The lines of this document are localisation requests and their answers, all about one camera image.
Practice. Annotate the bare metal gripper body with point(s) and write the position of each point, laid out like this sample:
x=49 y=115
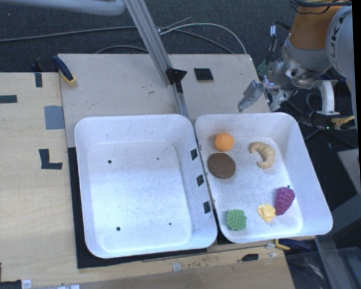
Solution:
x=285 y=75

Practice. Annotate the black cylinder on white bracket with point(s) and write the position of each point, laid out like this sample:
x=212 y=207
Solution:
x=327 y=97

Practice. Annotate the yellow crinkled toy food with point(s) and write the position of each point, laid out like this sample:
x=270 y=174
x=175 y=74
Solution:
x=266 y=212

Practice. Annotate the brown round biscuit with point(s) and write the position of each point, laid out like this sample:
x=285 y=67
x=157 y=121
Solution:
x=221 y=165

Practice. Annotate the pale wood board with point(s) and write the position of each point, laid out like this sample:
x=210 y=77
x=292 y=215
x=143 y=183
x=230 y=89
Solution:
x=114 y=90

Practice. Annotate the beige croissant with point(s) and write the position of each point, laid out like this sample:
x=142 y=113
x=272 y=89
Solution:
x=267 y=156

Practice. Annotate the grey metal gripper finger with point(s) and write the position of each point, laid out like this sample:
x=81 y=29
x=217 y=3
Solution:
x=277 y=98
x=251 y=92

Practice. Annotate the orange ball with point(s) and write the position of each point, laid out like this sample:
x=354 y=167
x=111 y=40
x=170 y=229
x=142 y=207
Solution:
x=224 y=142

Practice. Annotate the white plastic tray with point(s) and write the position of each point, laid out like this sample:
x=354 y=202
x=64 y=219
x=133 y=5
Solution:
x=255 y=182
x=137 y=188

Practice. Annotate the black block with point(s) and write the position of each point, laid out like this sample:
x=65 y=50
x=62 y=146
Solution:
x=203 y=74
x=250 y=257

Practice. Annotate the green bumpy toy fruit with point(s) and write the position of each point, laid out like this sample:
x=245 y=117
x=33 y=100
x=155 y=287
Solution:
x=236 y=219

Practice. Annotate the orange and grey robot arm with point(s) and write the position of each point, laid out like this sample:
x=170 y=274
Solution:
x=310 y=28

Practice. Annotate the purple grapes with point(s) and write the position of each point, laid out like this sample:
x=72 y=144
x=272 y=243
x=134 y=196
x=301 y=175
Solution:
x=284 y=200

